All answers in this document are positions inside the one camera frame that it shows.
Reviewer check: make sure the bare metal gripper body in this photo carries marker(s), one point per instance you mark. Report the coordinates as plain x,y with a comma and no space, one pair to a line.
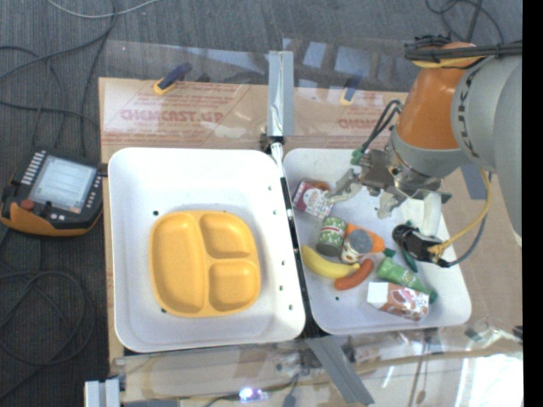
377,172

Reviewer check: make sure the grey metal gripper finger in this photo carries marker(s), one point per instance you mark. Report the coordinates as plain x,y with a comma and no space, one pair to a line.
388,204
345,185

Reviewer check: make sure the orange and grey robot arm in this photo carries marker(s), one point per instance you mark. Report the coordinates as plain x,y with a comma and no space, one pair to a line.
428,113

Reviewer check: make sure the purple and white carton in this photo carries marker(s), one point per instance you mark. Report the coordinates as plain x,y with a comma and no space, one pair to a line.
311,199

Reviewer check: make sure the orange carrot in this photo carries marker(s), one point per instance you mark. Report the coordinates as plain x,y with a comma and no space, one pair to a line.
376,241

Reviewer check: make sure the red and white can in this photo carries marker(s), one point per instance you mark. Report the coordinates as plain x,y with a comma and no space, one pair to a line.
356,246

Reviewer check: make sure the green can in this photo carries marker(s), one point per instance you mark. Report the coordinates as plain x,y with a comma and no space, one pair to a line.
331,235

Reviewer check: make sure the green bottle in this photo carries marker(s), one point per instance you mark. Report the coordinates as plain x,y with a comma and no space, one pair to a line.
399,274

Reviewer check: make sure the red sausage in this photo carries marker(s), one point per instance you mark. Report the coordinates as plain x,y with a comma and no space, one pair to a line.
356,276

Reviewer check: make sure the yellow banana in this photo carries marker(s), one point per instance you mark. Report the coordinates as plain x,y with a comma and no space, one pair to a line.
322,265

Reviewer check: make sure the white and brown carton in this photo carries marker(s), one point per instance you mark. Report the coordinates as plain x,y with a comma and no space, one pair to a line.
399,301

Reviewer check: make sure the white plastic tray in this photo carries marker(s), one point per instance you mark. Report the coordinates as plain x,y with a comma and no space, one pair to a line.
136,269
449,295

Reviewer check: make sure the brown cardboard board red print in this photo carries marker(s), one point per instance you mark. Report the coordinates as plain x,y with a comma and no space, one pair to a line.
191,117

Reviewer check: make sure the yellow divided plate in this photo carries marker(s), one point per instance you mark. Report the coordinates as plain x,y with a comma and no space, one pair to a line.
178,261

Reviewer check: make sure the black cylinder on white bracket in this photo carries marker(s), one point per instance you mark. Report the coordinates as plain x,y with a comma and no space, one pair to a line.
413,240

